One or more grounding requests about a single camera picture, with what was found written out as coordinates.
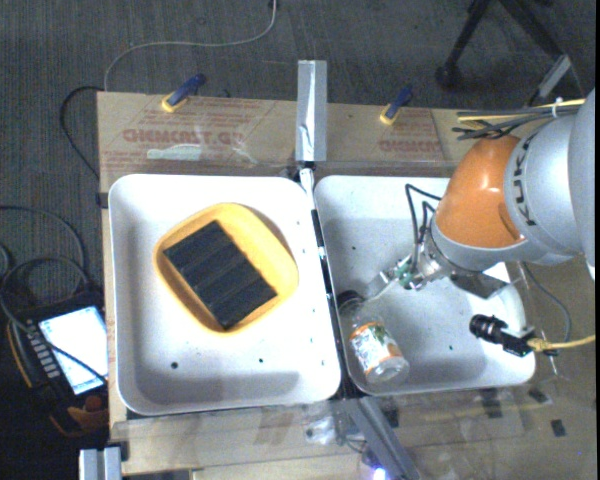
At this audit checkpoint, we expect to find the brown cardboard board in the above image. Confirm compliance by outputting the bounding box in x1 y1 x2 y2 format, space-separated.
95 91 597 477

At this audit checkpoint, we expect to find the black ribbed rectangular block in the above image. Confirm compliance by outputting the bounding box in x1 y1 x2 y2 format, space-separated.
161 219 279 332

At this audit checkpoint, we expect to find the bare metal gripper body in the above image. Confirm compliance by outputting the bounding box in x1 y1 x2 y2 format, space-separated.
378 241 454 292

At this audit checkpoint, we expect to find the yellow bowl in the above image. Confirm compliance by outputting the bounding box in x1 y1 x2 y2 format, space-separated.
152 201 301 336

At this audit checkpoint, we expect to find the clear plastic bottle orange label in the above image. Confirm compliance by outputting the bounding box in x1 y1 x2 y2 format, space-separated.
335 290 412 387

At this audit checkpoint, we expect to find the white plastic tray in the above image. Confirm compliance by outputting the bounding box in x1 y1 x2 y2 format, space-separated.
312 174 538 397
107 172 342 417

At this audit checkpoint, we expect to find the black office chair base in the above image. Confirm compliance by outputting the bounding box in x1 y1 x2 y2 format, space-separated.
363 0 597 89

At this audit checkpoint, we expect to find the black cylinder on white bracket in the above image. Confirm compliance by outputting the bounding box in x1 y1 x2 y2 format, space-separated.
468 285 537 358

